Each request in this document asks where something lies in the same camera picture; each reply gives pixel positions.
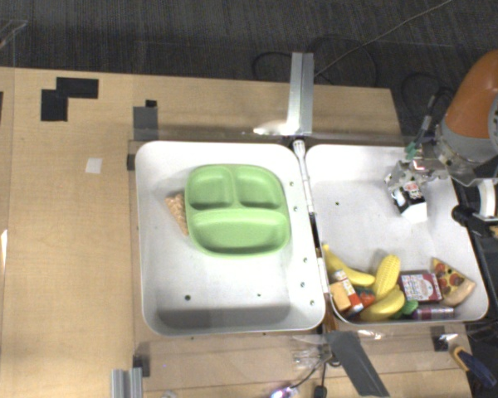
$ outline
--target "yellow banana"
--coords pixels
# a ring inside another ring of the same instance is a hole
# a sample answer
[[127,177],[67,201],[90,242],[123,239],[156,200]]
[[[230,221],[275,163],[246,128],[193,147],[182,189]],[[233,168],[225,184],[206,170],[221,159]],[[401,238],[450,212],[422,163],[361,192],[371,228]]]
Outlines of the yellow banana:
[[395,255],[383,258],[376,271],[376,280],[373,284],[373,292],[376,299],[383,299],[397,284],[400,274],[400,259]]
[[333,254],[328,245],[323,245],[323,251],[325,252],[325,263],[326,269],[329,273],[335,273],[338,269],[342,269],[347,277],[354,286],[363,286],[365,288],[369,287],[374,283],[374,276],[367,273],[362,273],[355,269],[351,269],[347,266],[339,257]]
[[363,322],[380,322],[397,313],[406,303],[402,290],[393,288],[385,298],[368,306],[359,314]]

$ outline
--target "green plate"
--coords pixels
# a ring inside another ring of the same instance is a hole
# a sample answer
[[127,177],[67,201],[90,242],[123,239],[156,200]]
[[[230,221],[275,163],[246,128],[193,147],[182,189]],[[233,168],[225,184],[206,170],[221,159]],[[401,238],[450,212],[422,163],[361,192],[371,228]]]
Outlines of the green plate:
[[255,256],[290,240],[281,182],[252,165],[206,165],[190,173],[184,192],[188,231],[204,253]]

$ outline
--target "dark gray floor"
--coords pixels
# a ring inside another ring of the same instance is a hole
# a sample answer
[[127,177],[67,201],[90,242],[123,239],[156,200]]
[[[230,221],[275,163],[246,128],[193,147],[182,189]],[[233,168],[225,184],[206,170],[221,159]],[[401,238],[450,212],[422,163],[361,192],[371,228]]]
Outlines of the dark gray floor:
[[[287,57],[253,61],[267,51],[312,50],[320,69],[357,41],[442,1],[0,0],[0,26],[29,22],[15,43],[17,66],[288,81]],[[440,84],[455,89],[477,58],[496,48],[498,0],[456,0],[354,53],[317,82],[390,88],[402,130],[413,134],[431,93]],[[0,65],[11,63],[9,46]],[[413,72],[438,79],[403,83]],[[474,351],[498,376],[498,343]]]

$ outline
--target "white sticker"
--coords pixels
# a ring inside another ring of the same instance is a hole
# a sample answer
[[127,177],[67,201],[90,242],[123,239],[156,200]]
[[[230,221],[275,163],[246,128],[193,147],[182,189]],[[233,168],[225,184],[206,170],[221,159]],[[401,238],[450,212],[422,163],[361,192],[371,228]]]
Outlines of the white sticker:
[[103,158],[89,158],[86,162],[85,172],[88,174],[100,174]]

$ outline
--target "wooden table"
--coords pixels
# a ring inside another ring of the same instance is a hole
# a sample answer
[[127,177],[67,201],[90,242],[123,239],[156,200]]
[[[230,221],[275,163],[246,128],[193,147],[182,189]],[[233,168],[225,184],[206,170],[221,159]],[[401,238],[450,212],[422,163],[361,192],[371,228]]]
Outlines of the wooden table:
[[[96,78],[99,97],[70,99],[68,122],[42,122],[41,90],[54,90],[57,76]],[[126,168],[133,106],[157,100],[161,128],[251,131],[286,117],[289,85],[0,68],[0,91],[0,235],[8,228],[0,398],[107,397],[110,371],[129,370],[138,347],[164,359],[144,379],[148,398],[168,388],[183,398],[266,397],[302,377],[287,336],[225,337],[233,346],[219,352],[216,339],[144,329],[134,310]],[[316,86],[314,125],[399,134],[391,95],[381,89]],[[89,158],[102,158],[99,174],[85,172]],[[449,355],[418,337],[366,346],[393,396],[469,396]],[[468,347],[463,334],[457,340]],[[342,369],[328,377],[329,396],[356,396]],[[301,391],[310,396],[308,386]]]

